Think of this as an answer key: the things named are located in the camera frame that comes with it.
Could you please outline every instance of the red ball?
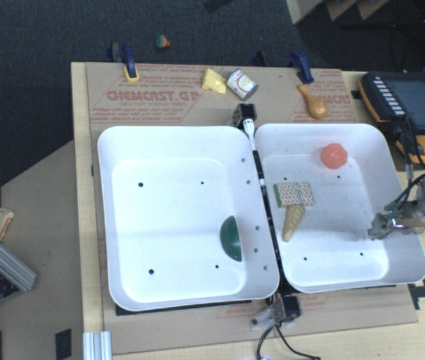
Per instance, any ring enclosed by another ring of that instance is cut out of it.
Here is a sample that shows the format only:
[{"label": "red ball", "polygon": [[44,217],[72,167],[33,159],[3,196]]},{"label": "red ball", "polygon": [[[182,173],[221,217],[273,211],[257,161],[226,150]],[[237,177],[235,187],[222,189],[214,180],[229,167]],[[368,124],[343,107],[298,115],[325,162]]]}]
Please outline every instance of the red ball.
[{"label": "red ball", "polygon": [[348,153],[341,144],[333,142],[323,149],[321,161],[331,170],[337,170],[348,161]]}]

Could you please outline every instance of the display screen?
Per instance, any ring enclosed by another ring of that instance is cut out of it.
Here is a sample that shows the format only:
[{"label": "display screen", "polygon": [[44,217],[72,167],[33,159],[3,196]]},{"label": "display screen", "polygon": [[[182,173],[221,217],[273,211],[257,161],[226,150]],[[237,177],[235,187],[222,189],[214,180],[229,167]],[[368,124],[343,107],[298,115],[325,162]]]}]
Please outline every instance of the display screen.
[{"label": "display screen", "polygon": [[386,83],[417,131],[425,133],[425,81],[388,79]]}]

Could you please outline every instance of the electronic device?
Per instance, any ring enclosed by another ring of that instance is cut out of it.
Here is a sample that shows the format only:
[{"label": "electronic device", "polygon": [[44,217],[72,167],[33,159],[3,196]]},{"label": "electronic device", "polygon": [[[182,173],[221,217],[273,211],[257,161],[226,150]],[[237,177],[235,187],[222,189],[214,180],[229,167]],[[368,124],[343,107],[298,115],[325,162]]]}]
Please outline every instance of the electronic device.
[{"label": "electronic device", "polygon": [[366,73],[361,96],[386,139],[414,163],[425,163],[425,71]]}]

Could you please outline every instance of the blue clamp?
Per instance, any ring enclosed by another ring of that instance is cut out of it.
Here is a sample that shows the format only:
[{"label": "blue clamp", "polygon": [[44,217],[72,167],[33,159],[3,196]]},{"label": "blue clamp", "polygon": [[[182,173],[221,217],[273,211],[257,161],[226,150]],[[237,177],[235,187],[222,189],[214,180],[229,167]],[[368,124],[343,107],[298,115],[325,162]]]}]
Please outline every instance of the blue clamp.
[{"label": "blue clamp", "polygon": [[264,56],[261,51],[258,51],[256,56],[251,59],[251,65],[253,67],[267,67],[266,61],[264,60]]},{"label": "blue clamp", "polygon": [[119,43],[112,43],[107,50],[107,61],[115,63],[124,63],[124,73],[130,83],[139,80],[139,72],[137,72],[136,63],[132,54],[132,47],[127,43],[122,43],[122,49]]},{"label": "blue clamp", "polygon": [[289,60],[295,68],[300,69],[300,71],[297,73],[297,76],[304,84],[310,84],[315,81],[312,78],[311,70],[309,69],[308,56],[306,56],[304,52],[294,50],[289,55]]}]

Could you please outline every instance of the black carpet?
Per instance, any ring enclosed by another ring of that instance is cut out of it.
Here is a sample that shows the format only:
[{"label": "black carpet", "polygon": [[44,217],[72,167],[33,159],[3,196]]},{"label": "black carpet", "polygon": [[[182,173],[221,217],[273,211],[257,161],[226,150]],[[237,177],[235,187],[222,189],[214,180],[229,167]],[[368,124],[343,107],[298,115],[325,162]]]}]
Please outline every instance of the black carpet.
[{"label": "black carpet", "polygon": [[312,68],[418,71],[425,26],[411,30],[423,45],[389,28],[340,26],[424,15],[425,0],[390,1],[368,20],[353,7],[335,22],[320,4],[298,25],[285,0],[0,0],[1,183],[72,140],[70,63],[106,61],[112,41],[129,42],[139,63],[250,65],[260,50],[285,67],[298,49]]}]

